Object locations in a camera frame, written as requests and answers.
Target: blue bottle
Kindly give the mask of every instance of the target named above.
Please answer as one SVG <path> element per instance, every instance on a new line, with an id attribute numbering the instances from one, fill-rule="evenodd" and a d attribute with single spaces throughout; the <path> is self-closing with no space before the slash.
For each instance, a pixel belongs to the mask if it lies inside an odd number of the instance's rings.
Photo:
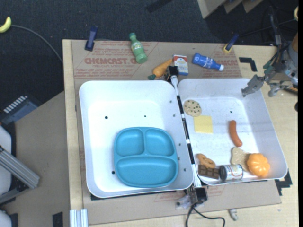
<path id="1" fill-rule="evenodd" d="M 223 65 L 218 64 L 212 58 L 209 58 L 204 55 L 200 55 L 199 53 L 196 53 L 194 55 L 192 63 L 202 66 L 206 69 L 216 69 L 218 71 L 223 71 L 223 69 L 224 69 Z"/>

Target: table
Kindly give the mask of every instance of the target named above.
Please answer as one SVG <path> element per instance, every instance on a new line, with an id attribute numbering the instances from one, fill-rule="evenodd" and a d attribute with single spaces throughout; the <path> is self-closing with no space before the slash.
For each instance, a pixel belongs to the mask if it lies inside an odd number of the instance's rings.
<path id="1" fill-rule="evenodd" d="M 68 164 L 69 164 L 69 185 L 70 185 L 70 207 L 72 210 L 80 210 L 84 207 L 79 142 L 77 136 L 77 115 L 75 112 L 75 80 L 73 71 L 72 43 L 74 40 L 63 40 L 64 55 L 64 81 L 65 81 L 65 101 L 66 101 L 66 123 L 67 123 L 67 145 L 68 145 Z M 188 47 L 187 43 L 167 43 L 167 47 L 180 46 Z M 201 46 L 203 44 L 192 44 L 192 46 Z M 276 52 L 275 47 L 270 46 L 234 46 L 234 53 L 238 60 L 241 74 L 245 78 L 251 78 L 254 72 L 251 71 L 249 64 L 240 63 L 239 57 L 252 58 L 258 68 L 259 75 L 262 75 L 262 66 Z M 283 189 L 281 204 L 262 206 L 257 208 L 245 208 L 238 210 L 239 220 L 233 221 L 227 211 L 208 212 L 210 217 L 224 217 L 226 225 L 230 226 L 296 226 L 298 225 L 298 125 L 297 112 L 294 105 L 297 102 L 297 95 L 288 91 L 280 91 L 276 97 L 269 98 L 267 92 L 269 86 L 262 87 L 262 93 L 266 101 L 270 117 L 276 130 L 278 139 L 288 163 L 289 173 L 293 185 L 289 189 Z M 94 226 L 183 226 L 185 222 L 185 211 L 181 215 L 164 218 L 150 218 L 133 220 L 120 223 L 98 224 Z M 199 226 L 201 224 L 209 226 L 221 226 L 219 220 L 201 220 L 197 214 L 193 214 L 190 224 Z"/>

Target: yellow square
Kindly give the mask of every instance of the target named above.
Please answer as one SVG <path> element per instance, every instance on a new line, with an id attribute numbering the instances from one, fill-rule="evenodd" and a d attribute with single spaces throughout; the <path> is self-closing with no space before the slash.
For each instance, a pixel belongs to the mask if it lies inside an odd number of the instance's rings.
<path id="1" fill-rule="evenodd" d="M 213 133 L 213 120 L 211 116 L 200 115 L 194 117 L 194 126 L 197 133 Z"/>

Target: toy banana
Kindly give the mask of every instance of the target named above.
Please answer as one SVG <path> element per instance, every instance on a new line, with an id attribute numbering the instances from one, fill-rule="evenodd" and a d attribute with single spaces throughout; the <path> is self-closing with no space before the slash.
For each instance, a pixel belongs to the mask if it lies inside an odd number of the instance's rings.
<path id="1" fill-rule="evenodd" d="M 10 26 L 11 26 L 11 19 L 10 19 L 10 17 L 7 17 L 7 19 L 5 20 L 4 25 L 2 25 L 0 27 L 0 33 L 6 32 L 10 28 Z"/>

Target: black floor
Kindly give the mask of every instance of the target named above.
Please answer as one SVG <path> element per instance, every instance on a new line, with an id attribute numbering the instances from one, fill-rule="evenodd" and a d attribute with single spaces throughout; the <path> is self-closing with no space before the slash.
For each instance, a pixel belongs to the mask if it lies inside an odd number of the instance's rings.
<path id="1" fill-rule="evenodd" d="M 272 6 L 279 23 L 293 19 L 298 0 L 265 0 L 251 12 L 242 5 L 226 14 L 219 7 L 203 19 L 197 0 L 0 0 L 0 24 L 10 16 L 13 25 L 29 28 L 45 38 L 62 57 L 62 39 L 88 39 L 92 25 L 98 38 L 128 40 L 136 32 L 141 41 L 226 43 L 233 33 L 236 44 L 268 45 L 274 42 L 268 13 Z M 280 26 L 291 41 L 298 22 Z M 0 108 L 23 93 L 44 103 L 63 91 L 62 63 L 37 35 L 12 27 L 0 34 Z"/>

